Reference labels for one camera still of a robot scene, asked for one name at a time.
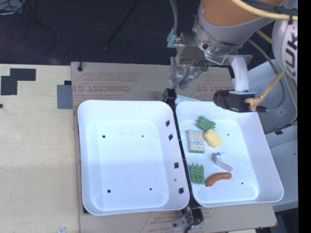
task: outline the black floor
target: black floor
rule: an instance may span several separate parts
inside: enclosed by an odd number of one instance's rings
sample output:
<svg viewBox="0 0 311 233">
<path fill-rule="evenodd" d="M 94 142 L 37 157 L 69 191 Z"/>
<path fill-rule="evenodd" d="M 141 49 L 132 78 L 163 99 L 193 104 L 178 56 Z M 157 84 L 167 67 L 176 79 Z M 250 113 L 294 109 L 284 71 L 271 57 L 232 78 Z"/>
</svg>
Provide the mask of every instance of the black floor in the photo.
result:
<svg viewBox="0 0 311 233">
<path fill-rule="evenodd" d="M 169 65 L 176 55 L 166 41 L 174 23 L 169 0 L 19 0 L 20 6 L 7 1 L 0 0 L 0 63 Z M 176 0 L 177 35 L 191 32 L 199 2 Z M 272 26 L 262 31 L 271 37 Z M 273 56 L 266 40 L 256 33 L 251 39 Z M 249 68 L 266 62 L 248 43 L 240 54 L 253 55 Z"/>
</svg>

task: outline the patterned block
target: patterned block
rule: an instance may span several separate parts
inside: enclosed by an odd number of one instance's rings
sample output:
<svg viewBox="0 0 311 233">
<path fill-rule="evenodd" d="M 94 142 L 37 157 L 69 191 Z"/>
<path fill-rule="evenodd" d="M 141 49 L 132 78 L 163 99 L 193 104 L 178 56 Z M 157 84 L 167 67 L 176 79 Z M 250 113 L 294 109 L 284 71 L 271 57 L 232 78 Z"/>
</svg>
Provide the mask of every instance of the patterned block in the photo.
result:
<svg viewBox="0 0 311 233">
<path fill-rule="evenodd" d="M 188 148 L 190 153 L 204 153 L 204 138 L 202 131 L 187 131 Z"/>
</svg>

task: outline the light wood surface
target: light wood surface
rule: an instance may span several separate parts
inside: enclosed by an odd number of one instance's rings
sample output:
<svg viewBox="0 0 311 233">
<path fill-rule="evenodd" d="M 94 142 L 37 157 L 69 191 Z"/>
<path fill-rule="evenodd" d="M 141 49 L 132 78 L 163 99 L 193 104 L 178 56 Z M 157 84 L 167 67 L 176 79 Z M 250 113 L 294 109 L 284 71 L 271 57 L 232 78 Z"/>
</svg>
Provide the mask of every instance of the light wood surface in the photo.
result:
<svg viewBox="0 0 311 233">
<path fill-rule="evenodd" d="M 57 109 L 57 85 L 69 66 L 35 68 L 36 81 L 18 81 L 17 95 L 0 96 L 0 232 L 79 232 L 72 110 Z"/>
</svg>

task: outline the cardboard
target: cardboard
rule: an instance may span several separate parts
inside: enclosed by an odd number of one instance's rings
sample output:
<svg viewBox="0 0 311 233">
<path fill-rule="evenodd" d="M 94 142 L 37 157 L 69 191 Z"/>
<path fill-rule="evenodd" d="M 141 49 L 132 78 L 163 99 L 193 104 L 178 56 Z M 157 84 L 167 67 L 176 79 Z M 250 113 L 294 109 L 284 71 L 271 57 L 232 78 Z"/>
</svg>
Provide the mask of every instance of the cardboard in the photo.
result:
<svg viewBox="0 0 311 233">
<path fill-rule="evenodd" d="M 75 130 L 77 182 L 81 233 L 178 233 L 173 222 L 181 211 L 129 213 L 94 216 L 83 207 L 81 184 L 81 156 L 78 135 L 77 109 L 86 100 L 160 100 L 169 85 L 170 66 L 71 63 L 73 117 Z M 227 68 L 212 67 L 187 89 L 176 89 L 177 94 L 195 100 L 212 101 L 213 94 L 222 89 L 233 89 Z M 270 203 L 201 207 L 204 221 L 193 228 L 194 233 L 216 233 L 244 229 L 272 227 L 277 220 Z"/>
</svg>

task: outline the toy sausage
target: toy sausage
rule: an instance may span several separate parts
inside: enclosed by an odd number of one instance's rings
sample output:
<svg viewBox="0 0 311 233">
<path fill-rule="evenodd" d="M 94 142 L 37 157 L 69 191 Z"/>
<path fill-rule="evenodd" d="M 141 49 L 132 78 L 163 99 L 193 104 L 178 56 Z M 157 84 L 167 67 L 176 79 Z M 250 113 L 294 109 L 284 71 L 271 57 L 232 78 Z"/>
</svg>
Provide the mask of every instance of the toy sausage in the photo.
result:
<svg viewBox="0 0 311 233">
<path fill-rule="evenodd" d="M 214 173 L 205 181 L 206 186 L 212 186 L 216 181 L 226 179 L 231 179 L 232 174 L 229 172 L 220 172 L 220 173 Z"/>
</svg>

